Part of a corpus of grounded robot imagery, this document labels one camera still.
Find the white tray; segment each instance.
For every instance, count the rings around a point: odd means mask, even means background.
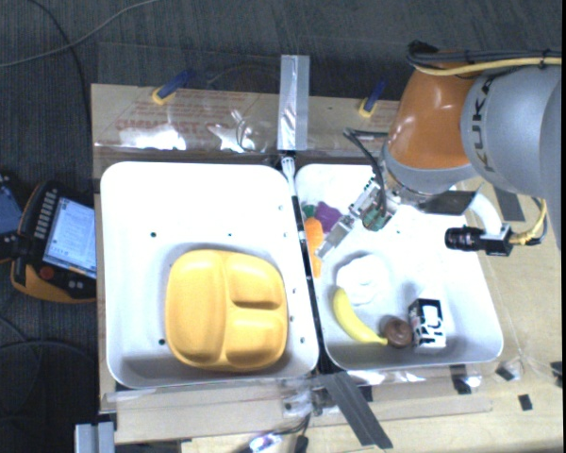
[[[319,347],[291,197],[285,178],[260,165],[121,162],[101,179],[107,364],[129,388],[232,379],[298,378]],[[290,316],[281,359],[259,372],[187,366],[165,339],[170,265],[196,248],[268,260],[285,283]]]
[[[369,166],[307,165],[296,176],[300,203],[324,201],[346,213],[371,175]],[[353,228],[324,260],[322,275],[314,282],[326,352],[335,363],[347,370],[399,370],[487,362],[499,356],[503,334],[478,256],[444,245],[446,229],[465,223],[464,217],[426,215],[402,206],[378,232],[362,225]],[[415,298],[434,294],[432,298],[441,300],[447,334],[442,351],[426,355],[411,348],[361,344],[341,329],[332,310],[337,271],[367,254],[383,260],[390,286],[369,304],[355,307],[357,315],[377,330],[383,317],[407,320],[408,305]]]

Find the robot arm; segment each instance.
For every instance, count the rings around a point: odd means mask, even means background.
[[[474,176],[540,198],[561,250],[561,54],[438,52],[415,42],[408,61],[415,72],[378,162],[384,192],[378,188],[381,180],[370,183],[344,217],[343,229],[338,227],[317,255],[324,257],[356,220],[382,228],[400,204],[446,214],[472,208],[484,229],[451,229],[447,246],[508,255],[532,234],[518,236],[501,224],[484,196],[450,192]],[[371,197],[382,193],[387,206],[375,207]]]

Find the yellow cable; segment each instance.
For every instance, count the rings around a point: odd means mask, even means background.
[[[562,59],[559,57],[551,58],[524,58],[524,59],[504,59],[493,60],[491,62],[480,62],[477,64],[464,65],[453,69],[431,69],[429,67],[422,67],[415,65],[415,69],[430,74],[431,76],[456,76],[458,74],[467,74],[471,72],[486,71],[488,69],[498,69],[500,67],[515,67],[525,65],[561,65]]]
[[[541,200],[541,212],[539,213],[539,218],[529,230],[523,231],[522,233],[516,233],[511,238],[509,242],[514,245],[526,245],[530,242],[536,235],[539,234],[539,230],[543,225],[545,220],[545,215],[547,214],[547,203],[545,200]]]

